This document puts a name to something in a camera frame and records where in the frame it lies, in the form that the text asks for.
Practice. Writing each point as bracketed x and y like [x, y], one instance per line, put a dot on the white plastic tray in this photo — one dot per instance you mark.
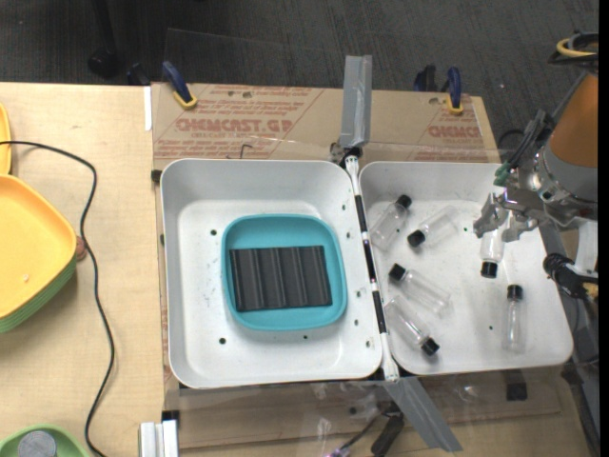
[200, 303]
[471, 312]

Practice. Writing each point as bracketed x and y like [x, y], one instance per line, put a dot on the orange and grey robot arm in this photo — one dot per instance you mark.
[575, 126]

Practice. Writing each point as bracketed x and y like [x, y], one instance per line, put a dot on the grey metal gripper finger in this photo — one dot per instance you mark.
[486, 217]
[518, 226]

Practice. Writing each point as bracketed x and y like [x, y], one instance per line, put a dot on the grey metal can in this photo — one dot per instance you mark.
[37, 445]

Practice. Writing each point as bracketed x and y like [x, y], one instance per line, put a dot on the brown cardboard board red print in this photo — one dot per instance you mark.
[285, 117]

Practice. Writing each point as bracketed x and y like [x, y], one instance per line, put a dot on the teal plate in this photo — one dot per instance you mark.
[285, 229]

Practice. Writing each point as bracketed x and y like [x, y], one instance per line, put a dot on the yellow plate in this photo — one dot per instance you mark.
[28, 236]

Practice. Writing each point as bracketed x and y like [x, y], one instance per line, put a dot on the black cylinder on white bracket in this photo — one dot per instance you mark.
[561, 267]

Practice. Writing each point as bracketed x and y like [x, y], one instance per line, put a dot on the black office chair base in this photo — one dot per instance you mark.
[102, 26]

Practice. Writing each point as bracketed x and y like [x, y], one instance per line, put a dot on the small brown round biscuit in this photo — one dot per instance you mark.
[81, 248]

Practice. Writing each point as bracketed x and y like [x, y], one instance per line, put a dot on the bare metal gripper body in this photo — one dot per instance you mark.
[547, 205]

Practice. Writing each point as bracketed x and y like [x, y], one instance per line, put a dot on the black ribbed rectangular insert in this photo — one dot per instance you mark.
[280, 279]

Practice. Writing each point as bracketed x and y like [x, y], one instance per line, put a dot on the thin black and white rod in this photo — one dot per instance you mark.
[366, 248]

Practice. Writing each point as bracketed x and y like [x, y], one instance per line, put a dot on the clear plastic bottle black cap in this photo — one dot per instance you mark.
[438, 226]
[490, 255]
[409, 324]
[514, 322]
[423, 291]
[387, 224]

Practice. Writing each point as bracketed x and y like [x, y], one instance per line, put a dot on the green plate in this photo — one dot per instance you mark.
[43, 310]
[71, 443]

